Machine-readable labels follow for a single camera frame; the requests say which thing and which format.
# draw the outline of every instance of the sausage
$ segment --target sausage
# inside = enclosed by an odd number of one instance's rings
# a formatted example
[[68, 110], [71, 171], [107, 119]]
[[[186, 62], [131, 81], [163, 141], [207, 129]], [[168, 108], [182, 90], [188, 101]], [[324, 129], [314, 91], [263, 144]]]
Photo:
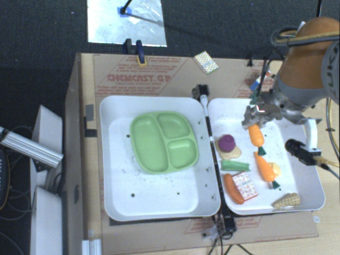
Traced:
[[239, 191], [236, 189], [234, 181], [233, 181], [233, 177], [231, 176], [231, 174], [224, 175], [224, 185], [225, 185], [225, 188], [227, 189], [229, 196], [232, 198], [232, 200], [236, 204], [244, 203], [244, 198], [241, 196]]

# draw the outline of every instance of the black fabric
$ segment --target black fabric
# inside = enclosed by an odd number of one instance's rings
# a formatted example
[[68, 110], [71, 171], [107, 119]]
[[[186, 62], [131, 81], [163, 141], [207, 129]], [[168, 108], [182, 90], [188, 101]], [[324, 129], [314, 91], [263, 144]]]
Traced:
[[[318, 0], [161, 0], [168, 47], [147, 55], [266, 56], [271, 33], [316, 16]], [[63, 116], [76, 52], [122, 53], [122, 46], [87, 42], [87, 0], [0, 0], [0, 126], [34, 126], [39, 105]], [[339, 20], [340, 0], [323, 0], [322, 16]], [[28, 162], [13, 170], [29, 188]], [[29, 254], [30, 215], [0, 220], [0, 231]], [[0, 236], [0, 254], [19, 254]]]

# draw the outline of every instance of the purple ball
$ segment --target purple ball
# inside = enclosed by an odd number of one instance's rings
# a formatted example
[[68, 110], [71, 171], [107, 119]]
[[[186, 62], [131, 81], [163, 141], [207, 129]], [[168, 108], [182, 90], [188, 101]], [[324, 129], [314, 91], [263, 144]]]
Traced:
[[219, 140], [218, 140], [218, 147], [224, 151], [224, 152], [230, 152], [232, 151], [236, 146], [234, 137], [231, 135], [223, 135]]

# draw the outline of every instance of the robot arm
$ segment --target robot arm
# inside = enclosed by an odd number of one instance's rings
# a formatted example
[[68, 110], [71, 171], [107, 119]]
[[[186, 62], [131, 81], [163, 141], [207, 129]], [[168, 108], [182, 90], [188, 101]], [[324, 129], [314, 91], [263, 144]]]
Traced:
[[305, 124], [308, 119], [302, 112], [319, 100], [330, 97], [339, 104], [338, 35], [339, 22], [321, 17], [307, 22], [291, 41], [286, 40], [290, 48], [273, 88], [260, 93], [254, 106], [247, 107], [243, 127], [263, 127], [283, 117], [294, 124]]

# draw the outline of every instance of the beige corn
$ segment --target beige corn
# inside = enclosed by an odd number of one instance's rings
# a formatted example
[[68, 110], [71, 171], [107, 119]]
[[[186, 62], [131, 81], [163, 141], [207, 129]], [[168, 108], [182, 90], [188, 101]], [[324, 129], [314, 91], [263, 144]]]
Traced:
[[289, 193], [273, 203], [274, 208], [300, 205], [300, 197], [297, 193]]

